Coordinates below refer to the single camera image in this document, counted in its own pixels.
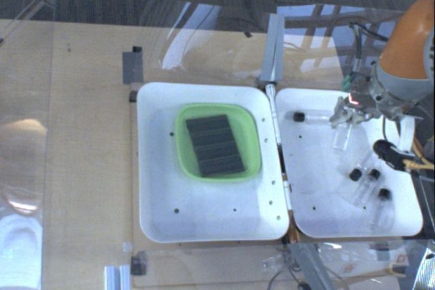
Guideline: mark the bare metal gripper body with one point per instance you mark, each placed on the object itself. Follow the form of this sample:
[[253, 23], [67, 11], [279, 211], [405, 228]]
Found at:
[[365, 102]]

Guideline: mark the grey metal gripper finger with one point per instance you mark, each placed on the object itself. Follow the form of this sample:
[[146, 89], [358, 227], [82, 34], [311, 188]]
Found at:
[[361, 117], [340, 108]]

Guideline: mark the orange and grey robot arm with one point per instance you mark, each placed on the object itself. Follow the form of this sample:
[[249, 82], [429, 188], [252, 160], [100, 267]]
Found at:
[[408, 44]]

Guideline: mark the white plastic tray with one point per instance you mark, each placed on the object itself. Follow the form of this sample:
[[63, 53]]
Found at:
[[163, 180], [316, 186]]

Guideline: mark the green plastic bowl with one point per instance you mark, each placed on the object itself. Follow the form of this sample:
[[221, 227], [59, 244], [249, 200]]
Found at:
[[253, 146]]

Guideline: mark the dark grey ribbed block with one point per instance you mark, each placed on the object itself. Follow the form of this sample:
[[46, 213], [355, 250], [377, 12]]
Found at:
[[215, 146]]

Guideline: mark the black cylinder on white bracket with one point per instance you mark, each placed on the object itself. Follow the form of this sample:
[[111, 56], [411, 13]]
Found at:
[[387, 151]]

